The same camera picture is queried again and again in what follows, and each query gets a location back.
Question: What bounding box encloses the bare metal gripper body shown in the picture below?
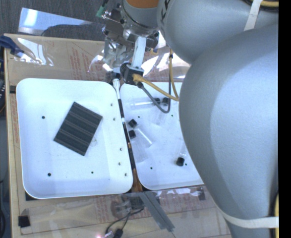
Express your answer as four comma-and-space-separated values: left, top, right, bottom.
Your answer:
103, 7, 160, 50

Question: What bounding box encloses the brown cardboard board red print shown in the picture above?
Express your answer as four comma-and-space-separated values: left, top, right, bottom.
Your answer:
3, 33, 232, 238

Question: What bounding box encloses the thin black and white rod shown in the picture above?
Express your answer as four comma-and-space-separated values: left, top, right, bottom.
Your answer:
112, 78, 143, 192

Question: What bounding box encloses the dark grey striped mat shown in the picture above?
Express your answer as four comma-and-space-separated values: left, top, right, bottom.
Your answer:
53, 101, 104, 157

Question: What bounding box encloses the white plastic tray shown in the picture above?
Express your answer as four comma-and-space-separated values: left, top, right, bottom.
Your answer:
119, 81, 206, 191
15, 77, 134, 199

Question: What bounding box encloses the black cylinder on white bracket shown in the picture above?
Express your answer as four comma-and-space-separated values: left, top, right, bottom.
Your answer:
119, 36, 147, 85

